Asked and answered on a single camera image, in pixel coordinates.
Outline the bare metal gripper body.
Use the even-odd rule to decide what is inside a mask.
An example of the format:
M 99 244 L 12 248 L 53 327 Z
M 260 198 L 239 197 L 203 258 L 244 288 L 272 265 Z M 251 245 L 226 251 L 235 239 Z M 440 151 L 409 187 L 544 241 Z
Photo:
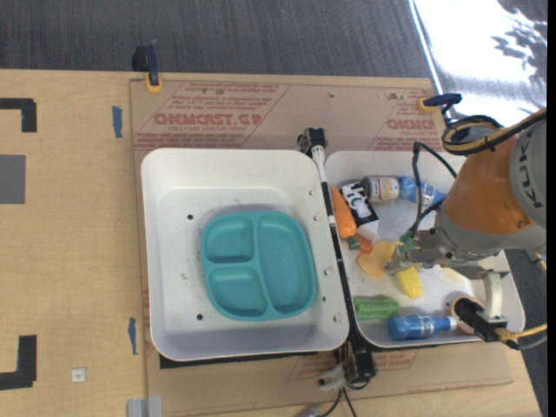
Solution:
M 407 231 L 395 247 L 395 270 L 422 265 L 448 267 L 453 262 L 453 250 L 443 241 L 438 228 Z

